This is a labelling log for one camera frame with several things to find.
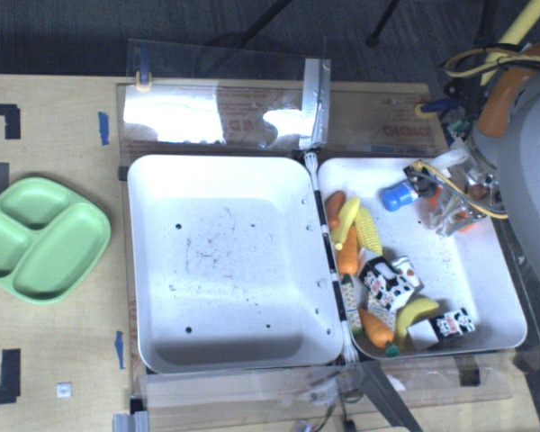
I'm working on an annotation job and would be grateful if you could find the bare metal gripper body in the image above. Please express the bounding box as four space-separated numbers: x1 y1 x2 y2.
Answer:
463 164 508 218

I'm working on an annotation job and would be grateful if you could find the clear bottle with blue cap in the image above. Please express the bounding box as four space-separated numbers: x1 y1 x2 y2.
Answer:
380 180 487 239

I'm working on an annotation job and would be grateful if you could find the white plastic tray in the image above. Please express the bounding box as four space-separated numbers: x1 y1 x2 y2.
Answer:
317 157 529 361
126 153 346 374

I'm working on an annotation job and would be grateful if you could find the white carton with fruit print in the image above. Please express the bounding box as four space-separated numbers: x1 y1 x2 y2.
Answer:
391 255 426 294

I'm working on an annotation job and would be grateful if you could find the yellow corn cob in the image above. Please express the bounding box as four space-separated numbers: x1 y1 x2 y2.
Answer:
353 206 384 257

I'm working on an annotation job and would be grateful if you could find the cow print carton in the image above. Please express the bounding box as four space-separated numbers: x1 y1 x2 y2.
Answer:
406 307 477 353
358 256 416 312

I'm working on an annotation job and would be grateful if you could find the yellow banana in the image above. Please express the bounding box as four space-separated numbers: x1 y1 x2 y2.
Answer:
394 297 442 351
329 195 362 252

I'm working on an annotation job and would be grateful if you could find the orange sausage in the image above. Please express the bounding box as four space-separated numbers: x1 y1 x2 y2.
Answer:
324 190 347 230

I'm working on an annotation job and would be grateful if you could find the orange carrot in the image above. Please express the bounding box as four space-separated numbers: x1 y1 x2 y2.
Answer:
356 308 401 359
335 225 360 278

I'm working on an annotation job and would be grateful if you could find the orange patterned carton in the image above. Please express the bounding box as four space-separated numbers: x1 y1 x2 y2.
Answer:
338 273 364 338
365 292 398 332

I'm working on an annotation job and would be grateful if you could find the thin black and white rod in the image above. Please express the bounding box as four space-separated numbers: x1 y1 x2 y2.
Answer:
302 150 359 365

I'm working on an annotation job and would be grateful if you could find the green divided plate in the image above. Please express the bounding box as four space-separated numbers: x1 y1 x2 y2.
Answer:
0 176 113 307

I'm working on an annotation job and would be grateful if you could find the black cylinder on white bracket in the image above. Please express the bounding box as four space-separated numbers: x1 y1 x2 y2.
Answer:
402 148 472 200

